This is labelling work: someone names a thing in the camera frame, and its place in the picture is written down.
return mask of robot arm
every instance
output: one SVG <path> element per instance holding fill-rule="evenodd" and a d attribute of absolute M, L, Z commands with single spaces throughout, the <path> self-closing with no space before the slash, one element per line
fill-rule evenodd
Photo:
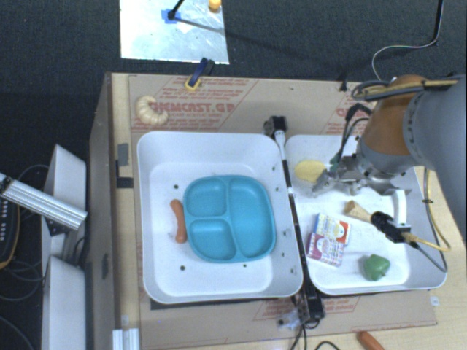
<path fill-rule="evenodd" d="M 391 86 L 418 82 L 398 78 Z M 338 182 L 368 185 L 379 193 L 410 167 L 436 171 L 449 209 L 461 232 L 466 231 L 466 76 L 447 89 L 402 93 L 377 104 L 352 157 L 343 157 L 314 186 L 319 193 Z"/>

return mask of brown sausage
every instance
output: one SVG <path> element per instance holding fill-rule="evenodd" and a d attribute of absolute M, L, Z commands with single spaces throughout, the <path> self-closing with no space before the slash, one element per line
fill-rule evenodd
<path fill-rule="evenodd" d="M 187 241 L 187 228 L 185 226 L 185 215 L 183 214 L 183 205 L 179 200 L 172 200 L 170 202 L 170 207 L 175 213 L 177 218 L 177 234 L 175 236 L 175 241 L 179 244 L 183 244 Z"/>
<path fill-rule="evenodd" d="M 376 339 L 368 332 L 359 332 L 357 339 L 363 345 L 365 350 L 384 350 Z"/>

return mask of white tray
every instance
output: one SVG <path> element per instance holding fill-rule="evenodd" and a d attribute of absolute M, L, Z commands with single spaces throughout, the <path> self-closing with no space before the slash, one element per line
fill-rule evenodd
<path fill-rule="evenodd" d="M 269 137 L 240 133 L 155 131 L 137 148 L 142 207 L 143 280 L 161 303 L 289 297 L 302 284 L 293 219 L 278 146 Z M 170 208 L 194 180 L 245 175 L 258 180 L 271 200 L 277 240 L 260 260 L 213 263 L 190 244 L 177 244 Z"/>
<path fill-rule="evenodd" d="M 302 160 L 319 160 L 324 164 L 328 163 L 339 149 L 340 142 L 340 136 L 297 135 L 287 141 L 285 148 L 304 243 L 312 232 L 315 217 L 320 212 L 351 224 L 350 241 L 344 249 L 343 262 L 339 267 L 308 258 L 309 274 L 316 288 L 329 295 L 354 295 L 432 289 L 442 285 L 446 273 L 437 269 L 421 252 L 406 244 L 394 244 L 373 225 L 344 215 L 345 203 L 355 200 L 371 213 L 383 211 L 394 216 L 394 203 L 391 197 L 381 196 L 369 188 L 364 188 L 354 197 L 339 190 L 331 190 L 313 198 L 311 184 L 295 176 L 293 168 Z M 349 139 L 344 155 L 355 152 L 355 146 L 355 140 Z M 407 224 L 412 226 L 412 233 L 436 243 L 425 213 L 425 205 L 422 203 L 422 193 L 414 169 L 408 170 L 404 177 L 395 178 L 393 184 L 401 189 L 410 190 L 406 195 L 406 204 Z M 424 250 L 438 264 L 443 265 L 440 252 L 429 247 L 425 247 Z M 371 254 L 382 255 L 391 262 L 387 275 L 379 281 L 369 281 L 363 275 L 363 261 Z"/>

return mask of orange object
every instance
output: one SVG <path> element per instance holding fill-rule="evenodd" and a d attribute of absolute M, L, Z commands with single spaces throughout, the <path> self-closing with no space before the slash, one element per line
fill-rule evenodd
<path fill-rule="evenodd" d="M 218 10 L 221 4 L 222 4 L 222 0 L 209 0 L 208 1 L 209 8 L 214 11 Z"/>
<path fill-rule="evenodd" d="M 368 332 L 359 332 L 357 339 L 363 345 L 365 350 L 385 350 L 376 339 Z"/>
<path fill-rule="evenodd" d="M 183 205 L 178 200 L 172 200 L 170 202 L 170 207 L 175 213 L 177 218 L 177 234 L 175 236 L 175 241 L 179 244 L 183 244 L 187 241 L 187 228 L 185 225 L 185 215 L 183 214 Z"/>

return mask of metal plate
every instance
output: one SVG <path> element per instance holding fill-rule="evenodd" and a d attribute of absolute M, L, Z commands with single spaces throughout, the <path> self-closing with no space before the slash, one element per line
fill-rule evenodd
<path fill-rule="evenodd" d="M 185 0 L 181 20 L 167 23 L 163 11 L 178 0 L 120 0 L 122 58 L 199 62 L 203 57 L 228 64 L 222 7 L 211 12 L 208 0 Z"/>

